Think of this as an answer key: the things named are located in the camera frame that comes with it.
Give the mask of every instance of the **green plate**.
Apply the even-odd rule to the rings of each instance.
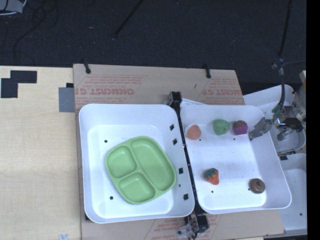
[[[147,136],[131,138],[112,148],[105,157],[105,167],[119,193],[132,204],[161,196],[177,181],[167,154]]]

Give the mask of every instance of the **metal bracket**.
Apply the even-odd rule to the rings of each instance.
[[[254,126],[254,130],[249,132],[249,139],[252,141],[254,138],[262,136],[267,133],[274,125],[271,119],[262,117],[261,120]]]
[[[197,235],[203,233],[209,228],[208,220],[205,215],[194,216],[189,215],[184,218],[185,225],[177,229],[177,235],[181,239],[197,238]]]
[[[191,181],[193,196],[194,196],[194,201],[195,201],[194,213],[195,213],[195,217],[196,217],[195,220],[197,221],[197,225],[198,225],[196,233],[202,233],[209,228],[209,224],[208,224],[207,217],[205,215],[206,212],[199,205],[197,191],[196,191],[196,185],[195,185],[195,179],[194,179],[192,168],[190,165],[190,159],[189,159],[184,129],[183,129],[181,115],[180,115],[182,101],[183,101],[183,99],[182,99],[181,92],[171,91],[169,96],[167,97],[167,100],[165,101],[165,104],[175,110],[177,118],[178,118],[184,154],[185,154],[186,162],[188,165],[188,171],[189,171],[189,176],[190,176],[190,181]],[[183,230],[188,231],[188,227],[187,226],[184,227]]]

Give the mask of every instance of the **dark floor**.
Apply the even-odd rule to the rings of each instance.
[[[308,240],[307,235],[298,235],[298,236],[286,236],[286,237],[275,237],[275,238],[266,238],[270,240]]]
[[[284,67],[285,83],[301,84],[307,0],[144,0],[120,29],[138,2],[29,0],[22,13],[0,10],[0,65],[72,67],[82,59],[174,68],[207,64],[235,70],[246,94],[279,85],[283,59],[293,63]]]

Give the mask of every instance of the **cardboard sheet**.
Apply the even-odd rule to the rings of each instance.
[[[90,103],[163,104],[170,92],[181,92],[184,99],[208,105],[244,105],[234,70],[211,69],[211,78],[198,68],[140,67],[89,64],[73,65],[74,98],[79,165],[79,192],[82,239],[157,240],[180,239],[177,229],[184,218],[147,219],[97,224],[85,217],[79,111]],[[284,233],[278,210],[207,215],[210,228],[197,240],[227,240]]]

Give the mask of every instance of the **light wood surface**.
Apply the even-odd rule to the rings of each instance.
[[[72,68],[0,66],[37,71],[18,98],[0,98],[0,239],[81,239],[75,113],[59,112],[59,87]]]

